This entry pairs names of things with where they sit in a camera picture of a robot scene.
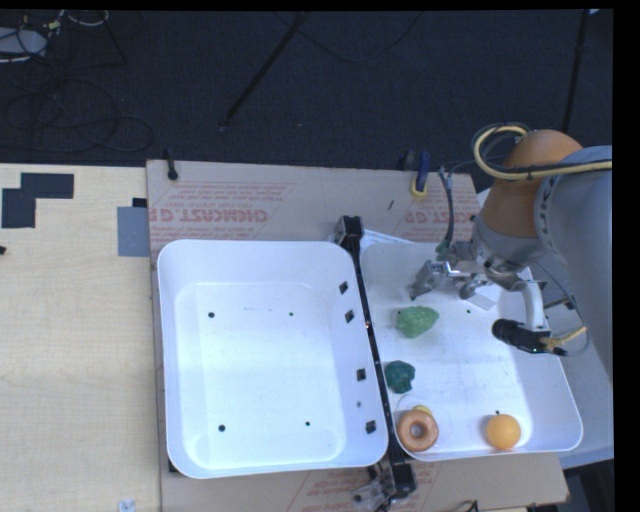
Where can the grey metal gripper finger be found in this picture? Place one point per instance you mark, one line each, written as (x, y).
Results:
(472, 289)
(426, 280)

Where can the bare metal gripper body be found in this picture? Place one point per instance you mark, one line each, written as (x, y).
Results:
(467, 262)

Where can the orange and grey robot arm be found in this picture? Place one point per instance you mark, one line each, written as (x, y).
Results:
(575, 220)

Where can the light green grapes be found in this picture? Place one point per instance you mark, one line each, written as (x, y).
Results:
(417, 321)

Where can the white plastic tray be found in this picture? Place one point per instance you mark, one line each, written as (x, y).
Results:
(260, 370)
(465, 370)

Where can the thin black rod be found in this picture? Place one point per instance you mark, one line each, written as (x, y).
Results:
(371, 340)

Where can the dark green broccoli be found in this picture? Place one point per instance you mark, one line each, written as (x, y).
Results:
(399, 376)

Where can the small yellow round toy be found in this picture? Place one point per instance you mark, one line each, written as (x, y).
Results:
(422, 409)

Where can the orange fruit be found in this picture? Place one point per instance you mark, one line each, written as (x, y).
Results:
(503, 431)

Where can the brown doughnut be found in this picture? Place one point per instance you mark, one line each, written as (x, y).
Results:
(406, 434)

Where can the brown cardboard board red print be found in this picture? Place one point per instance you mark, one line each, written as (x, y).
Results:
(240, 210)

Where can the black cylinder on white bracket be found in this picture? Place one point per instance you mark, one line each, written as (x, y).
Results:
(515, 334)

